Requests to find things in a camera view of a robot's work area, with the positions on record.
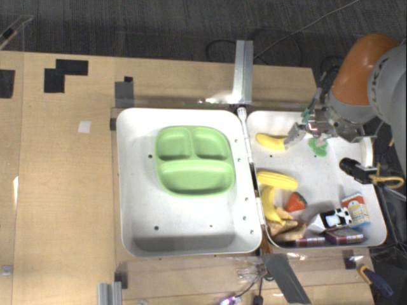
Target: yellow banana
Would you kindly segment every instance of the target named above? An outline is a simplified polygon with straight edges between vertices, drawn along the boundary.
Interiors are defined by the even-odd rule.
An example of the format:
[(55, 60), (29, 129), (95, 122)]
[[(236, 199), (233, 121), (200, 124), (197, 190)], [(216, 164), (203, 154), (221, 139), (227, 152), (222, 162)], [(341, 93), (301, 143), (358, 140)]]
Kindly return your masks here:
[(274, 138), (264, 133), (256, 134), (256, 140), (259, 144), (273, 150), (286, 150), (286, 147), (284, 147), (284, 139), (285, 138)]
[(263, 204), (263, 212), (265, 217), (271, 221), (277, 221), (283, 226), (286, 224), (284, 220), (280, 218), (278, 213), (275, 211), (274, 207), (274, 196), (275, 196), (275, 187), (267, 186), (261, 193), (261, 203)]
[(278, 187), (280, 189), (295, 190), (298, 187), (296, 179), (279, 173), (266, 171), (258, 172), (257, 180), (262, 184)]

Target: green plate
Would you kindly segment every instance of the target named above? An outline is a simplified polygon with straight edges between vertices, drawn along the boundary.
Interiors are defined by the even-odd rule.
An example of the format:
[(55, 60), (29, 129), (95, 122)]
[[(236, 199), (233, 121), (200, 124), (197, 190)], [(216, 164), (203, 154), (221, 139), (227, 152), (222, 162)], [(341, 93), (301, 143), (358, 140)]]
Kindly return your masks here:
[(206, 126), (170, 126), (155, 142), (155, 164), (161, 187), (174, 196), (214, 196), (235, 184), (228, 139)]

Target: green object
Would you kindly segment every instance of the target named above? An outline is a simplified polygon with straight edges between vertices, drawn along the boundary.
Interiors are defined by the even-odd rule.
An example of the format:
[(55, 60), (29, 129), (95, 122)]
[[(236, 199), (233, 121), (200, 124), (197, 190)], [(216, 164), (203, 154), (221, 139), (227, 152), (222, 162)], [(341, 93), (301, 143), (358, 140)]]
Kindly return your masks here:
[(228, 139), (206, 126), (170, 126), (155, 141), (161, 187), (173, 196), (214, 196), (235, 184)]
[(310, 142), (308, 143), (311, 149), (313, 150), (314, 154), (318, 157), (325, 157), (326, 156), (326, 148), (328, 146), (328, 143), (325, 142), (323, 146), (317, 147), (316, 146), (316, 139), (311, 138)]

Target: wooden table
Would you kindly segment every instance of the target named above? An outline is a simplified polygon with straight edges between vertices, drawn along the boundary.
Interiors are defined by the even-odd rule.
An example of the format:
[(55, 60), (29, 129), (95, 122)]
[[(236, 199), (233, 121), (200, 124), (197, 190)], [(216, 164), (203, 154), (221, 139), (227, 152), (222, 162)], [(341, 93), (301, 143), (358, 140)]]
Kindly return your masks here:
[[(44, 69), (55, 68), (57, 58), (88, 60), (88, 75), (66, 76), (63, 94), (44, 93)], [(114, 82), (133, 77), (138, 98), (198, 101), (231, 91), (234, 66), (2, 51), (0, 69), (16, 70), (13, 98), (0, 99), (0, 266), (14, 265), (12, 276), (0, 276), (0, 304), (96, 304), (97, 285), (113, 281), (115, 253), (121, 252), (109, 130)], [(286, 109), (301, 109), (315, 91), (310, 69), (255, 66), (253, 78), (254, 100)], [(81, 121), (91, 121), (89, 133), (78, 132)], [(368, 250), (358, 254), (371, 266)], [(151, 305), (217, 304), (245, 287), (228, 267), (223, 276), (208, 269), (202, 286), (192, 288), (174, 269), (185, 269), (185, 262), (173, 261), (164, 276), (171, 288), (143, 285), (136, 296), (148, 296)], [(130, 265), (142, 277), (158, 279), (148, 262)], [(340, 253), (294, 261), (293, 267), (314, 304), (373, 303), (368, 285), (355, 270), (345, 270)], [(263, 288), (265, 304), (286, 304), (275, 283)], [(205, 289), (210, 292), (197, 292)], [(130, 299), (129, 291), (123, 295)], [(135, 305), (138, 298), (123, 303)]]

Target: metal bracket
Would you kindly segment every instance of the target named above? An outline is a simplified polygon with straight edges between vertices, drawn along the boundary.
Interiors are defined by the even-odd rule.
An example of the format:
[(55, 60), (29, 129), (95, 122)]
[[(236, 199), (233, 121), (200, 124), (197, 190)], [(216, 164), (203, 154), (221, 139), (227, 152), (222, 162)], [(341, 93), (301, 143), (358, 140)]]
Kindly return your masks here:
[(122, 305), (121, 301), (121, 282), (117, 281), (108, 285), (100, 283), (97, 288), (98, 305)]
[(253, 87), (253, 42), (237, 41), (235, 77), (233, 80), (233, 104), (250, 104)]

